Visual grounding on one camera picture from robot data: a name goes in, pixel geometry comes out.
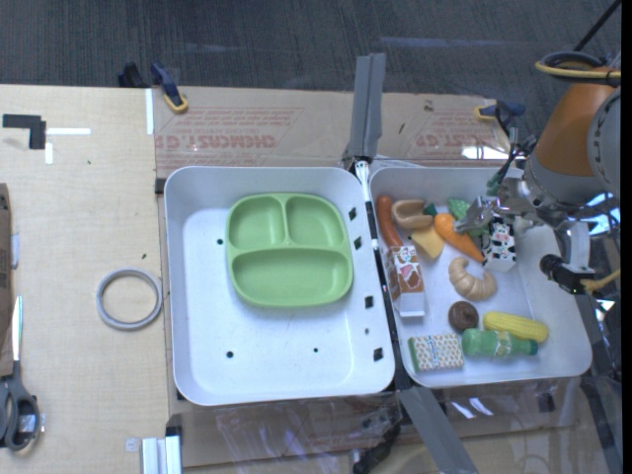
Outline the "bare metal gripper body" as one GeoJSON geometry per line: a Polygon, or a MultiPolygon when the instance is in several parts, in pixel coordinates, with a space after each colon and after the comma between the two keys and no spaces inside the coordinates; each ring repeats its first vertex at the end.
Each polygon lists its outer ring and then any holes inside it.
{"type": "Polygon", "coordinates": [[[501,210],[536,225],[546,223],[543,205],[547,204],[546,191],[531,177],[505,177],[498,189],[501,210]]]}

